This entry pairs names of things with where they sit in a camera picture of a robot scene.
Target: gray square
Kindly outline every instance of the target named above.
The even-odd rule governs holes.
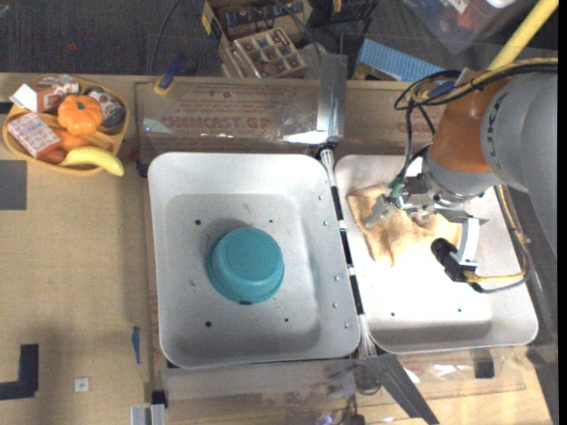
[[[0,160],[0,211],[27,209],[27,162]]]

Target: teal bowl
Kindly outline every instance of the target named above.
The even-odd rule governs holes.
[[[284,257],[276,240],[256,228],[221,237],[206,260],[210,283],[226,299],[256,304],[276,294],[284,280]]]

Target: yellow banana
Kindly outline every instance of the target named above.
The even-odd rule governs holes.
[[[82,146],[67,153],[60,166],[93,165],[99,166],[110,174],[124,175],[124,166],[110,151],[97,146]]]

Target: beige cloth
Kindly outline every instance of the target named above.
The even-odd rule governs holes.
[[[376,186],[359,189],[348,195],[356,225],[364,234],[370,254],[375,261],[389,259],[393,267],[401,259],[432,257],[431,243],[438,237],[457,244],[461,226],[447,221],[443,216],[433,214],[425,222],[417,222],[405,212],[397,211],[386,222],[373,228],[364,226],[364,219],[370,215],[372,205],[384,193],[384,188]]]

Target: metal plate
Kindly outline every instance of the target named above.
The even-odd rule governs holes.
[[[433,255],[403,259],[395,267],[373,260],[357,228],[346,196],[387,183],[400,171],[403,157],[346,156],[335,168],[348,241],[368,316],[370,334],[389,352],[434,352],[527,344],[538,321],[525,285],[483,295],[451,282]],[[419,163],[408,174],[416,174]],[[467,204],[481,226],[479,273],[514,274],[519,265],[492,189]]]
[[[360,329],[327,174],[302,155],[168,153],[148,174],[159,339],[180,367],[329,359]],[[221,296],[206,278],[212,244],[252,226],[275,238],[280,290],[255,305]]]

